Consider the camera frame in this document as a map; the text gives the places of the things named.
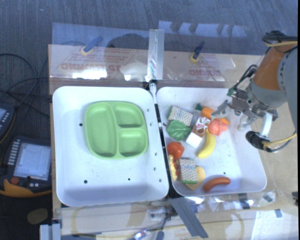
tomato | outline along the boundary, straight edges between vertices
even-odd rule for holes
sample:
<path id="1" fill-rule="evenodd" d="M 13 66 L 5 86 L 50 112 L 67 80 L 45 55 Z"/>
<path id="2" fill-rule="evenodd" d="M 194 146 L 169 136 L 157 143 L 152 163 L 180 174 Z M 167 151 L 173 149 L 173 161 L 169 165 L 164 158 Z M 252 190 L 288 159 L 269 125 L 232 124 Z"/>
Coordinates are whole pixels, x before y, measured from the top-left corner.
<path id="1" fill-rule="evenodd" d="M 185 151 L 184 146 L 178 141 L 172 141 L 166 146 L 168 155 L 172 155 L 174 159 L 179 159 Z"/>

green plate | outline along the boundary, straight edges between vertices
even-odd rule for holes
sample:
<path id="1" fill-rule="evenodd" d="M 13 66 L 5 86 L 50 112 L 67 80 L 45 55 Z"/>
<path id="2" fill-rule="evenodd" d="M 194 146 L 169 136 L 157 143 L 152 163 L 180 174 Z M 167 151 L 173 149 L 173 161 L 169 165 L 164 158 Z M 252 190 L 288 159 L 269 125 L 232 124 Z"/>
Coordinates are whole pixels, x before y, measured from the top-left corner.
<path id="1" fill-rule="evenodd" d="M 133 103 L 95 102 L 85 112 L 84 125 L 87 145 L 99 158 L 136 157 L 148 148 L 145 116 Z"/>

banana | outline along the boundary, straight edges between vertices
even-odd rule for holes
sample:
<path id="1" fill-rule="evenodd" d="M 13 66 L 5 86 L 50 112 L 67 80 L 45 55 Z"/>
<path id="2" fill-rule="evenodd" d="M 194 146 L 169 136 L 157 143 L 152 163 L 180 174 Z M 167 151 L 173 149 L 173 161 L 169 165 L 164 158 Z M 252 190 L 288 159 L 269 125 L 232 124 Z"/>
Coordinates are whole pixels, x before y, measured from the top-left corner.
<path id="1" fill-rule="evenodd" d="M 216 147 L 216 136 L 209 132 L 208 129 L 205 130 L 205 146 L 198 153 L 198 158 L 206 158 L 211 155 Z"/>

sausage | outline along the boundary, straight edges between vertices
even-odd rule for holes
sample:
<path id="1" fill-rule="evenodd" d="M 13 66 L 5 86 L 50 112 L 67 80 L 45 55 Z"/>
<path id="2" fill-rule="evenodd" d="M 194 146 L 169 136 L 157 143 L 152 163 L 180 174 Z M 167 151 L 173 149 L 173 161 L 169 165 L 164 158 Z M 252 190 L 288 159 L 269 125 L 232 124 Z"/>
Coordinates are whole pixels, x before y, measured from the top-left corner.
<path id="1" fill-rule="evenodd" d="M 228 177 L 216 177 L 204 184 L 203 190 L 209 191 L 217 185 L 228 185 L 230 182 L 231 180 Z"/>

green vegetable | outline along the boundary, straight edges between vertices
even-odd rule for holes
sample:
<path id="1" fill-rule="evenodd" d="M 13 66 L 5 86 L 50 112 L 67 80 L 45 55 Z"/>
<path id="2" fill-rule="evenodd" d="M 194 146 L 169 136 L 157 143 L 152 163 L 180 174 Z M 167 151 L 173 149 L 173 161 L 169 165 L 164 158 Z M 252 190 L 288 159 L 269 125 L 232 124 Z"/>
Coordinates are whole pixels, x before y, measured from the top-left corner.
<path id="1" fill-rule="evenodd" d="M 169 123 L 166 132 L 171 138 L 179 142 L 191 132 L 191 128 L 186 126 L 183 122 L 180 122 L 179 120 L 172 120 Z"/>

